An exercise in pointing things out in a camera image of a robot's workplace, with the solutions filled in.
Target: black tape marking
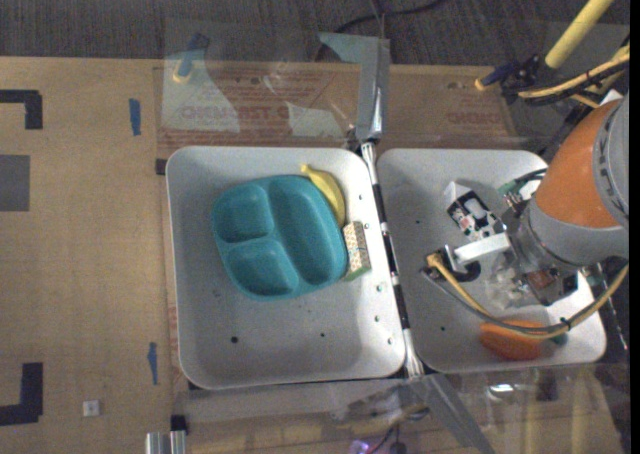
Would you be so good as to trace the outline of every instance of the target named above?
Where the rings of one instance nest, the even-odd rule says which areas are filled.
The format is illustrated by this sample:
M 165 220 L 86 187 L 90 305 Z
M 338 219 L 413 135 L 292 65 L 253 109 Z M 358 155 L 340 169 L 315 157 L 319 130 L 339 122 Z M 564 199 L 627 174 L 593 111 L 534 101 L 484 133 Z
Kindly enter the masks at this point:
M 396 255 L 393 252 L 393 244 L 391 244 L 391 236 L 388 232 L 382 232 L 382 240 L 384 241 L 384 249 L 387 252 L 387 261 L 389 262 L 389 271 L 391 274 L 398 274 L 398 263 Z
M 20 404 L 0 406 L 0 426 L 33 424 L 44 413 L 44 366 L 42 363 L 22 365 Z
M 373 198 L 376 201 L 376 208 L 378 209 L 378 217 L 380 218 L 380 223 L 386 223 L 387 213 L 384 210 L 384 201 L 382 200 L 382 189 L 380 188 L 380 184 L 373 185 Z
M 171 431 L 184 431 L 185 434 L 189 434 L 187 417 L 184 415 L 171 415 Z
M 156 159 L 156 175 L 166 175 L 166 174 L 167 174 L 167 160 Z
M 393 286 L 393 292 L 396 295 L 396 305 L 398 306 L 398 315 L 400 316 L 400 325 L 403 330 L 408 330 L 411 325 L 409 324 L 409 314 L 407 313 L 407 305 L 404 301 L 404 293 L 400 285 Z
M 0 104 L 24 104 L 24 128 L 43 128 L 42 95 L 37 90 L 0 90 Z
M 187 386 L 189 388 L 189 390 L 204 390 L 204 388 L 199 387 L 198 385 L 196 385 L 195 383 L 191 382 L 190 380 L 187 380 Z

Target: yellow pole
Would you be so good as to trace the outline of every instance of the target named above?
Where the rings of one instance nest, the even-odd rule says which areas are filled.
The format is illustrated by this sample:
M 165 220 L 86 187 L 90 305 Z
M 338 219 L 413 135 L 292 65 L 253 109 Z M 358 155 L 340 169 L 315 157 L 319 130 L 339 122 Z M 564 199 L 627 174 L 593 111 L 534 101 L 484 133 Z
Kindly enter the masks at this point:
M 558 69 L 591 31 L 614 0 L 589 0 L 578 16 L 547 54 L 545 63 Z

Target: yellow cable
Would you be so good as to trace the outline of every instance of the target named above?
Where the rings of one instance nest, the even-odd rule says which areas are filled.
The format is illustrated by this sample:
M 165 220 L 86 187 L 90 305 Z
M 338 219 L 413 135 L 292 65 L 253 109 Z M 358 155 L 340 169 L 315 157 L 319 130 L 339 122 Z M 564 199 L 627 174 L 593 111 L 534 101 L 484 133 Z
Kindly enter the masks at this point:
M 483 314 L 491 315 L 486 308 L 484 308 L 480 303 L 478 303 L 475 299 L 473 299 L 471 294 L 469 294 L 465 290 L 465 288 L 462 285 L 460 285 L 460 282 L 458 282 L 456 277 L 453 276 L 453 274 L 444 265 L 442 256 L 439 253 L 436 252 L 436 253 L 432 253 L 431 255 L 427 255 L 427 265 L 429 267 L 434 267 L 438 271 L 440 271 L 440 274 L 442 274 L 442 276 L 445 277 L 445 279 L 458 291 L 458 294 L 460 294 L 464 298 L 464 300 L 467 303 L 469 303 L 473 308 L 475 308 L 479 312 L 482 312 Z
M 595 102 L 595 101 L 593 101 L 593 100 L 591 100 L 591 99 L 589 99 L 587 97 L 583 97 L 582 95 L 572 95 L 571 98 L 573 100 L 577 100 L 578 102 L 580 102 L 580 103 L 582 103 L 582 104 L 584 104 L 586 106 L 589 106 L 589 107 L 591 107 L 593 109 L 596 109 L 597 107 L 600 107 L 600 104 L 598 104 L 597 102 Z
M 617 59 L 620 56 L 624 56 L 625 54 L 630 54 L 630 53 L 631 53 L 631 42 L 629 41 L 626 43 L 626 45 L 623 45 L 622 47 L 620 47 L 616 51 L 616 53 L 611 57 L 611 59 Z M 597 93 L 598 95 L 604 95 L 607 91 L 609 91 L 609 88 L 613 86 L 613 83 L 616 82 L 623 73 L 624 72 L 618 72 L 616 74 L 610 75 L 609 77 L 603 79 L 603 81 L 599 83 L 599 85 L 592 84 L 591 86 L 589 86 L 587 88 L 587 91 L 590 91 L 592 93 Z
M 529 98 L 541 98 L 541 97 L 547 97 L 549 95 L 555 95 L 562 91 L 574 88 L 578 84 L 586 81 L 588 78 L 598 75 L 608 70 L 611 67 L 617 66 L 621 63 L 626 63 L 627 61 L 630 60 L 630 58 L 631 58 L 630 53 L 623 54 L 618 58 L 612 59 L 611 61 L 607 61 L 606 63 L 603 63 L 600 66 L 597 66 L 593 70 L 590 70 L 589 72 L 585 72 L 584 74 L 580 74 L 578 77 L 574 77 L 573 79 L 565 81 L 562 84 L 558 84 L 557 86 L 552 86 L 550 88 L 543 88 L 538 90 L 531 90 L 531 91 L 521 91 L 518 93 L 518 96 L 523 99 L 529 99 Z
M 587 305 L 586 307 L 584 307 L 582 310 L 580 310 L 578 313 L 573 315 L 568 320 L 563 321 L 562 323 L 558 323 L 556 325 L 546 326 L 544 328 L 523 328 L 523 327 L 515 327 L 515 326 L 512 326 L 510 324 L 507 324 L 507 323 L 501 321 L 500 319 L 494 317 L 489 312 L 487 312 L 486 309 L 480 303 L 478 303 L 462 287 L 462 285 L 460 285 L 460 282 L 458 282 L 456 277 L 446 268 L 446 266 L 444 265 L 444 262 L 442 260 L 442 257 L 440 256 L 439 253 L 433 253 L 431 255 L 428 255 L 427 256 L 427 265 L 429 267 L 437 269 L 442 274 L 442 276 L 453 286 L 453 288 L 456 289 L 456 291 L 458 291 L 458 293 L 467 302 L 467 304 L 469 304 L 475 310 L 485 314 L 490 319 L 499 321 L 501 323 L 500 326 L 502 328 L 504 328 L 504 329 L 508 329 L 510 331 L 513 331 L 514 333 L 516 333 L 516 334 L 518 334 L 518 335 L 520 335 L 522 337 L 534 338 L 534 339 L 537 339 L 537 340 L 545 340 L 545 339 L 558 337 L 558 336 L 568 332 L 570 329 L 574 328 L 578 324 L 581 324 L 582 322 L 587 320 L 594 313 L 596 313 L 598 310 L 600 310 L 600 308 L 602 308 L 602 306 L 613 295 L 613 293 L 616 290 L 618 290 L 618 287 L 620 287 L 620 285 L 624 281 L 625 276 L 629 272 L 629 264 L 627 264 L 618 273 L 618 275 L 614 279 L 614 281 L 611 284 L 611 286 L 605 292 L 603 292 L 598 299 L 594 300 L 593 303 L 591 303 L 590 305 Z M 556 331 L 549 332 L 549 333 L 544 333 L 544 331 L 549 331 L 551 329 L 555 329 L 555 328 L 558 328 L 558 327 L 560 329 L 558 329 Z

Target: metal bracket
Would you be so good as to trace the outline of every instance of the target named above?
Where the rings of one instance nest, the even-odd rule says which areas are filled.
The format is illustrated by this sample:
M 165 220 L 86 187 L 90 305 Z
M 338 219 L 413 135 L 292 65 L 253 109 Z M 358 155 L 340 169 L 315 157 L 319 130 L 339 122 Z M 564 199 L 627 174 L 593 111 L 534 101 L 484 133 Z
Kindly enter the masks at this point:
M 393 248 L 391 233 L 389 232 L 389 225 L 387 224 L 384 202 L 382 200 L 382 190 L 378 182 L 375 145 L 372 141 L 367 141 L 362 144 L 361 150 L 362 158 L 367 165 L 367 169 L 369 170 L 369 178 L 371 180 L 371 186 L 373 188 L 373 194 L 376 201 L 376 208 L 378 210 L 378 217 L 380 219 L 380 229 L 382 230 L 382 237 L 387 253 L 387 262 L 389 263 L 391 283 L 393 285 L 393 290 L 395 293 L 398 315 L 400 317 L 400 322 L 402 323 L 402 335 L 406 348 L 404 369 L 406 371 L 407 377 L 414 378 L 423 375 L 425 373 L 425 369 L 415 350 L 413 334 L 411 332 L 411 325 L 409 324 L 409 316 L 407 314 L 407 309 L 404 302 L 402 287 L 400 286 L 400 273 L 398 271 L 396 254 Z
M 443 374 L 420 378 L 411 383 L 411 389 L 429 407 L 432 415 L 451 431 L 460 445 L 475 447 L 482 454 L 495 454 L 473 415 Z
M 171 433 L 147 433 L 146 454 L 186 454 L 186 431 Z
M 455 271 L 461 273 L 466 272 L 464 266 L 471 262 L 475 262 L 476 260 L 480 260 L 488 255 L 502 253 L 510 249 L 511 241 L 505 232 L 485 237 L 484 239 L 465 244 L 455 249 L 445 245 L 445 251 L 449 257 L 451 267 Z
M 386 126 L 391 45 L 389 40 L 368 40 L 362 51 L 356 138 L 364 143 L 380 139 Z

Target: wooden table surface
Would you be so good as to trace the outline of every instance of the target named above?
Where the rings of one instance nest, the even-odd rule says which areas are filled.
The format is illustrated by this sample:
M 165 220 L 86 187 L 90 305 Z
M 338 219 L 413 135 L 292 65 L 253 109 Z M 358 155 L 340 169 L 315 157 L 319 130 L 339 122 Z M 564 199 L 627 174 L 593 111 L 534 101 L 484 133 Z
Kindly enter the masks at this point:
M 0 212 L 0 407 L 19 402 L 23 364 L 44 367 L 44 413 L 37 423 L 0 427 L 2 453 L 133 454 L 144 451 L 147 432 L 169 430 L 174 393 L 163 177 L 154 168 L 159 98 L 153 75 L 162 66 L 155 60 L 0 58 L 0 89 L 35 89 L 44 98 L 43 130 L 25 130 L 21 105 L 0 104 L 0 154 L 30 157 L 28 212 Z M 130 99 L 140 104 L 140 135 L 132 128 Z M 148 357 L 152 345 L 157 380 Z M 83 417 L 83 401 L 96 399 L 101 415 Z M 607 440 L 610 416 L 597 411 L 594 423 L 605 429 L 588 452 L 619 452 Z M 292 420 L 279 440 L 267 434 L 272 423 L 234 423 L 222 443 L 212 438 L 213 426 L 199 424 L 190 442 L 203 453 L 343 452 L 348 446 L 320 434 L 327 430 L 322 420 L 310 420 Z M 430 424 L 424 430 L 436 431 L 431 440 L 414 428 L 416 448 L 470 452 Z M 263 444 L 259 434 L 266 435 Z M 438 443 L 438 435 L 445 440 Z M 323 438 L 333 443 L 315 445 Z M 315 446 L 295 450 L 296 443 Z

